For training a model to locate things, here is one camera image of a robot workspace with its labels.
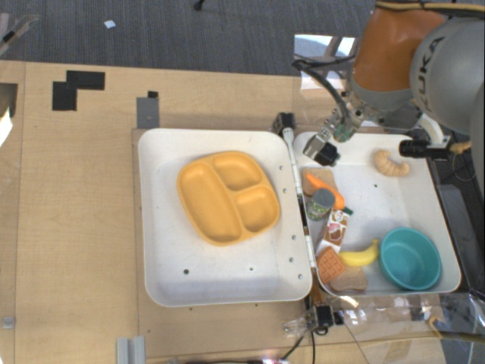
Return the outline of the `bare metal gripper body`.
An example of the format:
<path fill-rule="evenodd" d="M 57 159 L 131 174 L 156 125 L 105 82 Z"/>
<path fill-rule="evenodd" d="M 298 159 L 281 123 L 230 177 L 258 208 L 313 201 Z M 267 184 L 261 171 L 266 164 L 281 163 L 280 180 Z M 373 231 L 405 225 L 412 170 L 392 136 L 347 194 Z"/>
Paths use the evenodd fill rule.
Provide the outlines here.
<path fill-rule="evenodd" d="M 345 143 L 356 133 L 382 133 L 383 127 L 375 121 L 368 120 L 368 115 L 362 106 L 345 107 L 344 111 L 337 107 L 328 116 L 321 128 L 321 138 L 325 143 L 334 141 Z"/>

